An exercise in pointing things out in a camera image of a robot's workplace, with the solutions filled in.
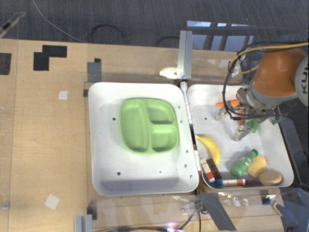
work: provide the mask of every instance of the white paper square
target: white paper square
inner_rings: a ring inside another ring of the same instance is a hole
[[[60,201],[59,198],[57,198],[53,194],[49,194],[49,196],[48,196],[48,198],[47,198],[47,200],[45,202],[45,205],[48,208],[51,208],[51,209],[55,210],[57,208],[57,205],[59,204],[59,201]]]
[[[68,99],[68,91],[60,91],[58,100],[67,100]]]

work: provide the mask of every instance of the banana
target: banana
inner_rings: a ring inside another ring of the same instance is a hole
[[[200,140],[200,142],[210,151],[213,162],[217,165],[220,162],[221,153],[215,141],[206,136],[195,135],[195,138]]]

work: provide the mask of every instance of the wooden table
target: wooden table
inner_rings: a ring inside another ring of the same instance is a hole
[[[67,57],[50,58],[49,71],[34,71],[33,54],[41,52],[42,45],[67,46]],[[177,66],[178,50],[2,39],[0,52],[12,54],[10,74],[0,75],[0,105],[5,116],[0,117],[0,202],[10,201],[11,205],[9,210],[0,210],[0,231],[73,231],[74,216],[85,215],[89,201],[83,97],[87,62],[101,59],[103,81],[169,83],[158,73],[162,68]],[[222,82],[234,55],[194,50],[192,79]],[[58,99],[60,91],[68,91],[67,100]],[[280,196],[277,189],[270,193]],[[60,199],[56,209],[45,205],[50,194]],[[250,197],[258,199],[259,193],[251,193]],[[135,208],[127,205],[126,199],[121,201],[127,208],[123,212],[131,211],[132,220],[134,216],[140,218],[138,211],[147,212],[147,205],[157,213],[174,206],[179,209],[168,195],[133,199],[139,202]],[[102,200],[106,213],[113,214],[116,206],[105,204],[112,199]],[[282,231],[279,216],[260,201],[239,207],[226,203],[225,208],[233,214],[232,221],[239,231],[255,231],[253,224],[259,225],[260,231]],[[181,224],[185,217],[177,218],[178,213],[174,217]],[[209,215],[202,219],[202,231],[217,231]],[[198,221],[185,228],[198,231]]]

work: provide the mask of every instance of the plastic bottle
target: plastic bottle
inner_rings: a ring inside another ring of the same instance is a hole
[[[246,172],[252,165],[254,157],[257,157],[259,153],[253,149],[249,154],[244,155],[239,161],[231,168],[231,174],[236,178],[242,177],[243,173]]]

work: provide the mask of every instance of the green plate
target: green plate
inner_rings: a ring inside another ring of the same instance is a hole
[[[120,107],[119,118],[122,143],[132,152],[167,152],[179,143],[176,115],[165,101],[126,100]]]

